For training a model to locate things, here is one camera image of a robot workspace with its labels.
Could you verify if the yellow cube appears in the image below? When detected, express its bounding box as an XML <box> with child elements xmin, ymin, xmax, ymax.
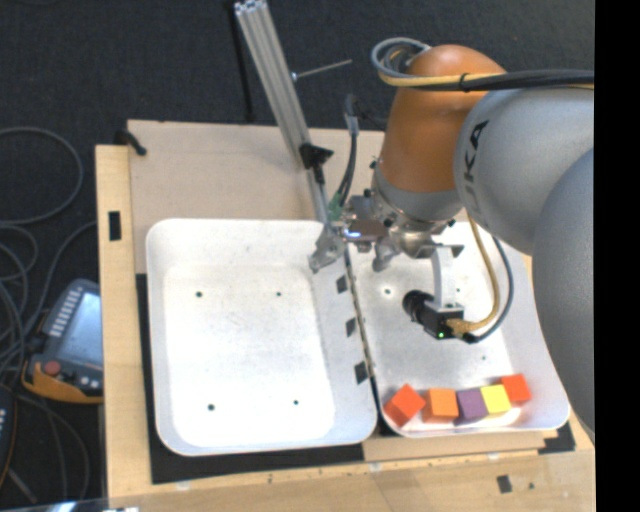
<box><xmin>480</xmin><ymin>383</ymin><xmax>512</xmax><ymax>415</ymax></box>

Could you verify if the white plastic tray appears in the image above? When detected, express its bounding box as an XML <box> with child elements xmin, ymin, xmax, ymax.
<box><xmin>144</xmin><ymin>217</ymin><xmax>379</xmax><ymax>457</ymax></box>
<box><xmin>344</xmin><ymin>219</ymin><xmax>571</xmax><ymax>439</ymax></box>

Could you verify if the black cylinder on white bracket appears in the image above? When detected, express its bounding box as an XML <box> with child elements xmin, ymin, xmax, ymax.
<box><xmin>402</xmin><ymin>243</ymin><xmax>466</xmax><ymax>341</ymax></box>

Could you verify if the brown cardboard board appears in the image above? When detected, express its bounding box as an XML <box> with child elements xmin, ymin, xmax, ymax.
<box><xmin>127</xmin><ymin>118</ymin><xmax>560</xmax><ymax>462</ymax></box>

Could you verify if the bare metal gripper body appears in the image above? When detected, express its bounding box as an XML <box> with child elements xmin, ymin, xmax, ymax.
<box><xmin>344</xmin><ymin>194</ymin><xmax>451</xmax><ymax>259</ymax></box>

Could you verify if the red cube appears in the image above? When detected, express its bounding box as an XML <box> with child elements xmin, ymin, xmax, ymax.
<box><xmin>500</xmin><ymin>373</ymin><xmax>533</xmax><ymax>404</ymax></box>
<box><xmin>383</xmin><ymin>383</ymin><xmax>427</xmax><ymax>428</ymax></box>

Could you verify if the orange cube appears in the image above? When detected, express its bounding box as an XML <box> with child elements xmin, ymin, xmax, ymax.
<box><xmin>422</xmin><ymin>387</ymin><xmax>460</xmax><ymax>424</ymax></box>

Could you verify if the purple cube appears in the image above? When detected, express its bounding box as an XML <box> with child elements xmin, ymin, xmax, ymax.
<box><xmin>455</xmin><ymin>387</ymin><xmax>489</xmax><ymax>422</ymax></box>

